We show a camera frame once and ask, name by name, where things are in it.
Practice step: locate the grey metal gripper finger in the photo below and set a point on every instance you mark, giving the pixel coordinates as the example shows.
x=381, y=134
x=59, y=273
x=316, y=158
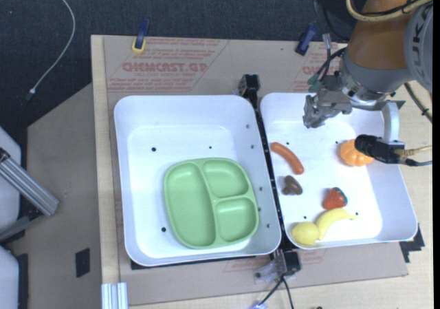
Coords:
x=320, y=117
x=308, y=111

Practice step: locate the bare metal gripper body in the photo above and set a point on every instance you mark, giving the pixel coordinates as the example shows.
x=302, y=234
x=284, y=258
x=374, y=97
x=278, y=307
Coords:
x=335, y=97

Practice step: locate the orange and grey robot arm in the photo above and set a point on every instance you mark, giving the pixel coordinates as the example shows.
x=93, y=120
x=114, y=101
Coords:
x=381, y=42

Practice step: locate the orange pumpkin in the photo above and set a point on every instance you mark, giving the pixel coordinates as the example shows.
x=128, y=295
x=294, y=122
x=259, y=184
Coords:
x=352, y=156

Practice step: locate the orange sausage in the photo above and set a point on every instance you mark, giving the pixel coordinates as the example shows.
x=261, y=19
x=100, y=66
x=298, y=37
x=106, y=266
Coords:
x=288, y=158

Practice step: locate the white plastic tray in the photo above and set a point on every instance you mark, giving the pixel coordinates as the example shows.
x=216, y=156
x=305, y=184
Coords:
x=144, y=180
x=326, y=170

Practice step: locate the brown lumpy toy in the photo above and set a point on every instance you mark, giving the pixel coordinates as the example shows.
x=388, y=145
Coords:
x=292, y=186

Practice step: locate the thin black rod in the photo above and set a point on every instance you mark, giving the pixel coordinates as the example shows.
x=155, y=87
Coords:
x=271, y=177

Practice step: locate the red strawberry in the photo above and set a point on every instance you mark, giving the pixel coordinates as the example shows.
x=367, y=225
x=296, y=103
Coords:
x=334, y=199

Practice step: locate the yellow banana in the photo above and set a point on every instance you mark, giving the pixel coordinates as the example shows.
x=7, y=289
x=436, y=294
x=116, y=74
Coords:
x=330, y=220

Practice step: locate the brown cardboard board red print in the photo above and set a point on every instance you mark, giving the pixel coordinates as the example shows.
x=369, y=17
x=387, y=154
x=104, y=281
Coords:
x=213, y=60

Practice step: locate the yellow lemon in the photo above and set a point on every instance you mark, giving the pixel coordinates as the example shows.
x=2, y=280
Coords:
x=305, y=233

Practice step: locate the green divided plate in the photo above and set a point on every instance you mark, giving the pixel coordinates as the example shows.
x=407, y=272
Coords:
x=185, y=201

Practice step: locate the black cylinder on white bracket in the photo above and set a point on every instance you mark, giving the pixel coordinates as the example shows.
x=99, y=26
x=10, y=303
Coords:
x=376, y=147

